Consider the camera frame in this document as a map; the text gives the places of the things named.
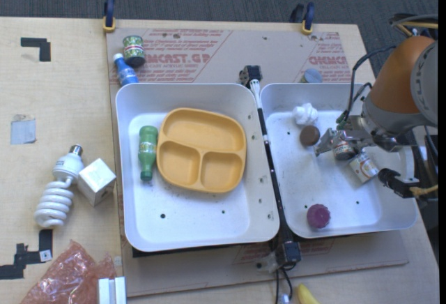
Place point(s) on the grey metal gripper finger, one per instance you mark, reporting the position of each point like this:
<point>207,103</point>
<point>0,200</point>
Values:
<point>325,142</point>
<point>360,149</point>

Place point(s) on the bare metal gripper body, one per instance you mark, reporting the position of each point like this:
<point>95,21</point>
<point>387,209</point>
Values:
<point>362,131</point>

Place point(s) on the small red and white can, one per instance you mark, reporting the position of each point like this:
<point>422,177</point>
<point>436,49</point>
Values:
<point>343,152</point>

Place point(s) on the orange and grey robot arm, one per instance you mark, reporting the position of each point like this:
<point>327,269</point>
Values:
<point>393,86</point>

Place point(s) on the brown round biscuit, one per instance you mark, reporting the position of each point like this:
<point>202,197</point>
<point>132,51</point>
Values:
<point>309,135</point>

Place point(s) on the white and orange can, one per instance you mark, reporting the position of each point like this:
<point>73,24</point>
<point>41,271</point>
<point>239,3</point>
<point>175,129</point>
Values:
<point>364,168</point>

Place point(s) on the white crumpled ball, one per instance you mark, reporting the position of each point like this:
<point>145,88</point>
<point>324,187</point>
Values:
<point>305,113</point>

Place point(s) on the white plastic tray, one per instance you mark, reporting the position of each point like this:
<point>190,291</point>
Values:
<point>195,215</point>
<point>313,177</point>

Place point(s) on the thin black and white rod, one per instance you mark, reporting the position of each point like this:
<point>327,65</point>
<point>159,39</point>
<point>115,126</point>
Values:
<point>270,152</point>

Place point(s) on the purple round toy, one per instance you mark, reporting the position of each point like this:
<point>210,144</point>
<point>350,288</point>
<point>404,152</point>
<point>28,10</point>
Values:
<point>318,216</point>

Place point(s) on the yellow divided plate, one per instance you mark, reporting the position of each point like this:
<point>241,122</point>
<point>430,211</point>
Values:
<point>202,149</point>

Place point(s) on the brown cardboard board red print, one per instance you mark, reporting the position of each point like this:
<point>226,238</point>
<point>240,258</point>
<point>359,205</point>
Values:
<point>223,51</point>

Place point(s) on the yellow banana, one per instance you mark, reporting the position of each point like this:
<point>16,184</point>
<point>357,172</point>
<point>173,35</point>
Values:
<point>306,295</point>

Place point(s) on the green plastic bottle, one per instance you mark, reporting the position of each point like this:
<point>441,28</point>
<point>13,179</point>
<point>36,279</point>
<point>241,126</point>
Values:
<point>147,149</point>

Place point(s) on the blue plastic bottle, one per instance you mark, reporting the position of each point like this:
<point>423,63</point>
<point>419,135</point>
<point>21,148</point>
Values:
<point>126,72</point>

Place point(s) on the green can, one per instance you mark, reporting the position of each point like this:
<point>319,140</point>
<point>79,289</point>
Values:
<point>134,49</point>

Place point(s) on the white cube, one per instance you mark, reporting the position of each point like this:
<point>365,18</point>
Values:
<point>95,180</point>

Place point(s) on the white rectangular block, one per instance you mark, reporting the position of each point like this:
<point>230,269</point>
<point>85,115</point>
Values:
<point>111,290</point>

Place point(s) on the white spiral light bulb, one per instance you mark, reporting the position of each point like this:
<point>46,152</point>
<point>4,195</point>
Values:
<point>57,191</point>

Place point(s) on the orange plastic bag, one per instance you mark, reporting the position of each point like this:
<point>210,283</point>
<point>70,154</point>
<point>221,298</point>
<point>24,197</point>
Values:
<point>66,278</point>

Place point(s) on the black cylinder on white bracket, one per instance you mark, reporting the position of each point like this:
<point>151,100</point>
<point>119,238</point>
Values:
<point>393,181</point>

